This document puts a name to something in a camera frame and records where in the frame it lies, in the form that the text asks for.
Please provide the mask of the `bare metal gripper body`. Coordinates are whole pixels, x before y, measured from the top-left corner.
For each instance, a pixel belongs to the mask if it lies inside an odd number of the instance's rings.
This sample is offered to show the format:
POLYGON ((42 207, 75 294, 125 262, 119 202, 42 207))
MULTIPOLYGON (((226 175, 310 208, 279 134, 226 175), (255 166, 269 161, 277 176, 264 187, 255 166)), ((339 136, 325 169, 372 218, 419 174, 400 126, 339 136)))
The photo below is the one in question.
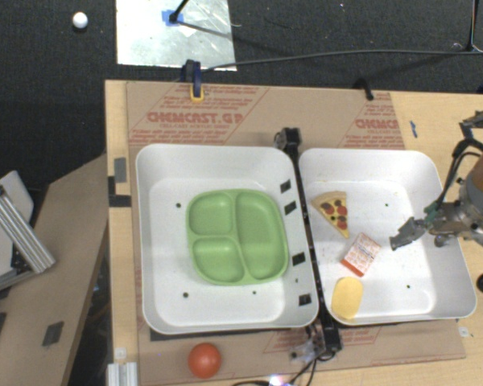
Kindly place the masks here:
POLYGON ((452 234, 454 238, 483 243, 483 214, 471 203, 435 201, 424 208, 424 214, 425 228, 434 237, 452 234))

